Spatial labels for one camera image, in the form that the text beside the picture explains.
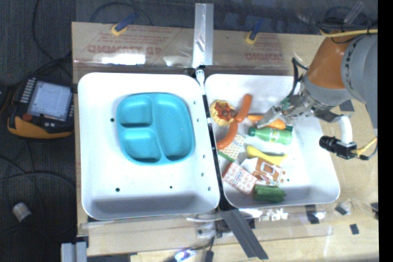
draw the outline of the device screen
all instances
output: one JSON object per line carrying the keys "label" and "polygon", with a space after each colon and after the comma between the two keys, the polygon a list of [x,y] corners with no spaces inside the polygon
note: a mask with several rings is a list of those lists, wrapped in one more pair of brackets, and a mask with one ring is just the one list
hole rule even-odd
{"label": "device screen", "polygon": [[72,93],[69,87],[37,81],[28,113],[66,121]]}

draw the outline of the toy sausage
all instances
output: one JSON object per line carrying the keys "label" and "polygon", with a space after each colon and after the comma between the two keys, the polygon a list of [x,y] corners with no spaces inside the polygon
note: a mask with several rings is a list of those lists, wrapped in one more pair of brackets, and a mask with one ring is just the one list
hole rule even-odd
{"label": "toy sausage", "polygon": [[238,123],[233,121],[229,125],[229,130],[225,137],[217,142],[217,149],[223,150],[225,147],[231,144],[238,133]]}
{"label": "toy sausage", "polygon": [[240,107],[239,112],[235,116],[236,122],[241,123],[247,117],[248,111],[250,110],[251,101],[252,101],[252,96],[250,94],[244,95],[243,103]]}

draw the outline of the blue divided tray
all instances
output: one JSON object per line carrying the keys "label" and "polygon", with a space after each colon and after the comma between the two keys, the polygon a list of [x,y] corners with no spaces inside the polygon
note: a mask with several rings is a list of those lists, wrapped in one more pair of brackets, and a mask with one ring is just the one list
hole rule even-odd
{"label": "blue divided tray", "polygon": [[195,148],[185,102],[170,93],[127,96],[116,112],[124,155],[142,164],[167,164],[190,156]]}

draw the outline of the handheld device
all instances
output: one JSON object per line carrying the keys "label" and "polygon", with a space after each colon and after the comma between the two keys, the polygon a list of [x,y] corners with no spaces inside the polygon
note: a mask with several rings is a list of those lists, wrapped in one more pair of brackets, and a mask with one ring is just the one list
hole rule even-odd
{"label": "handheld device", "polygon": [[70,84],[29,75],[15,90],[7,127],[12,134],[33,139],[69,136],[74,130]]}

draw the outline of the green bottle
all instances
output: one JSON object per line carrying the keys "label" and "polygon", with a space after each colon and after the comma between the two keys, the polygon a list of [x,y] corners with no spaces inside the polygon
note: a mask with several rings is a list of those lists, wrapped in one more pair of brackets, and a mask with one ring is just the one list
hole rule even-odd
{"label": "green bottle", "polygon": [[289,145],[292,142],[292,132],[289,130],[279,130],[269,127],[255,129],[254,127],[250,127],[248,129],[248,135],[251,137],[257,136],[259,139],[270,143]]}

